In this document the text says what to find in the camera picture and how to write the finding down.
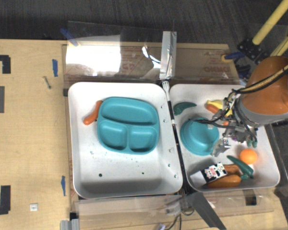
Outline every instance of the gray carpet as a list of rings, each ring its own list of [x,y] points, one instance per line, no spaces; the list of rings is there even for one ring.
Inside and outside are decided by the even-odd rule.
[[[68,21],[161,30],[174,29],[181,43],[225,43],[232,51],[253,37],[281,0],[0,0],[0,38],[64,39]],[[288,33],[288,11],[261,46],[268,52]],[[272,128],[288,185],[288,125]],[[288,196],[282,196],[288,217]]]

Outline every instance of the black tape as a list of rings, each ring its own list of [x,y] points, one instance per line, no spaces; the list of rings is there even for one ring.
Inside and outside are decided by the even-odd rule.
[[[0,61],[2,61],[2,73],[11,73],[11,58],[8,55],[0,55]]]
[[[0,190],[0,215],[8,214],[11,210],[11,186],[1,186]]]
[[[63,89],[63,96],[68,97],[68,90],[69,89]]]

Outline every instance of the black clamp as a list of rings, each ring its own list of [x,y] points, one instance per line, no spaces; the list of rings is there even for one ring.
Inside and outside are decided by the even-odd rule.
[[[262,60],[269,57],[269,54],[264,51],[259,45],[255,45],[251,38],[243,40],[238,44],[237,49],[246,57],[259,64]]]

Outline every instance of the screw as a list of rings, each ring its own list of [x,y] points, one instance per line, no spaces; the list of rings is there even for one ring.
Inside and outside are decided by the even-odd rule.
[[[46,84],[47,84],[47,87],[48,87],[48,89],[51,89],[51,86],[50,86],[50,84],[49,84],[49,82],[48,82],[47,78],[44,76],[44,77],[43,77],[43,79],[45,80],[45,82],[46,82]]]

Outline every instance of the wooden table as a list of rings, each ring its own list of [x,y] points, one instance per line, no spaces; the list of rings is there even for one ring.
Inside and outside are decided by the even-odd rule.
[[[0,186],[11,186],[11,210],[0,215],[0,230],[55,230],[60,229],[61,220],[69,219],[71,194],[62,72],[65,45],[66,41],[0,39],[0,55],[11,57],[11,74],[2,74],[0,62],[0,86],[5,87],[5,108],[0,113]],[[57,77],[53,59],[58,61]],[[288,229],[272,189],[269,197],[272,212],[221,217],[222,222],[228,229]],[[33,203],[38,203],[38,211],[30,211]],[[182,223],[184,230],[207,227],[202,219]]]

